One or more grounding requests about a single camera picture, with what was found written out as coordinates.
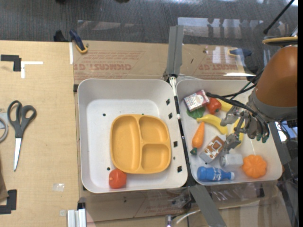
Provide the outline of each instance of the bottle label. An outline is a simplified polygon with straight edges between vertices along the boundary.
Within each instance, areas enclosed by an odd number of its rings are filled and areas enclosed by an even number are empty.
[[[213,177],[213,181],[220,181],[221,177],[222,177],[222,171],[221,169],[218,168],[214,168],[214,177]]]

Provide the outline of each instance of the yellow divided plate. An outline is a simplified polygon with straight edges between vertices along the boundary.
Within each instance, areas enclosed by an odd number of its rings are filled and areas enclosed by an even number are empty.
[[[115,118],[110,132],[110,155],[115,167],[126,173],[164,171],[171,160],[166,124],[157,117],[140,114]]]

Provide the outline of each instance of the gray floor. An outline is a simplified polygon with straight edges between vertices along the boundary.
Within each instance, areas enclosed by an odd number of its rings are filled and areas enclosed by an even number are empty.
[[[61,4],[55,0],[0,0],[0,40],[53,41],[57,30],[61,30],[70,40],[69,30],[75,29],[84,40],[167,43],[169,27],[183,22],[188,26],[185,43],[246,48],[252,51],[246,64],[251,71],[256,71],[265,65],[264,51],[274,52],[278,49],[277,46],[263,45],[261,41],[264,37],[289,36],[298,25],[298,0],[295,0],[269,33],[263,33],[289,1],[66,0]],[[207,28],[208,33],[203,34],[197,27],[192,27],[196,22],[193,18],[199,18],[197,23]],[[218,27],[223,29],[219,35],[215,35],[212,29]],[[296,191],[297,143],[291,141],[281,147],[289,152],[287,160],[281,153],[285,167],[281,180],[291,181],[290,185]],[[280,186],[286,189],[285,184],[281,183]],[[289,206],[294,205],[287,193],[285,199]],[[297,211],[290,210],[293,226],[298,225]]]

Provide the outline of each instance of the white tray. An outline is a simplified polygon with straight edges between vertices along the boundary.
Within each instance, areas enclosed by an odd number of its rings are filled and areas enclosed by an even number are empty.
[[[210,92],[212,94],[218,95],[228,95],[231,93],[238,92],[243,86],[247,84],[247,81],[238,80],[182,80],[177,84],[177,95],[180,106],[180,115],[182,118],[182,127],[184,131],[184,137],[187,144],[187,150],[189,155],[189,162],[191,167],[191,172],[194,179],[202,184],[202,185],[218,185],[218,184],[227,184],[227,183],[244,183],[244,182],[257,182],[257,181],[273,181],[280,178],[282,174],[282,164],[280,162],[280,158],[272,138],[270,134],[269,139],[266,143],[262,143],[262,141],[257,141],[256,139],[251,140],[245,134],[242,144],[235,149],[230,150],[230,153],[241,153],[243,157],[246,157],[250,154],[261,155],[263,159],[267,162],[267,172],[263,177],[260,178],[251,178],[244,174],[241,168],[238,168],[235,173],[235,178],[233,180],[221,181],[221,182],[201,182],[197,178],[197,169],[200,166],[205,167],[220,167],[219,158],[217,157],[210,164],[205,164],[205,161],[202,160],[198,154],[204,149],[207,144],[215,137],[220,134],[219,131],[212,125],[205,124],[205,136],[204,142],[201,148],[198,149],[197,156],[194,156],[190,153],[192,150],[191,140],[198,128],[198,123],[195,119],[189,117],[186,113],[186,105],[184,102],[184,98],[204,89],[205,92]],[[248,96],[251,94],[251,91],[245,92],[243,94],[238,95],[235,99],[246,104],[248,101]],[[226,112],[221,111],[216,116],[220,118],[225,117]],[[232,125],[228,125],[229,132],[232,131]]]
[[[94,193],[125,192],[178,188],[185,184],[184,150],[174,95],[167,82],[87,79],[79,84],[78,103],[81,177],[87,190]],[[171,142],[171,163],[160,173],[127,174],[124,188],[111,189],[108,175],[115,167],[110,156],[110,127],[113,120],[123,114],[152,115],[166,123]]]

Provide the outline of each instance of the metal ring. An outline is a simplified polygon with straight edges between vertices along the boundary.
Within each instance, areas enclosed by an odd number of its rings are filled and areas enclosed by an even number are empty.
[[[2,142],[6,138],[6,136],[8,134],[8,131],[9,131],[9,128],[8,128],[8,125],[6,124],[6,122],[4,121],[4,119],[2,117],[0,117],[0,122],[3,123],[3,125],[4,125],[4,133],[0,137],[0,142]]]

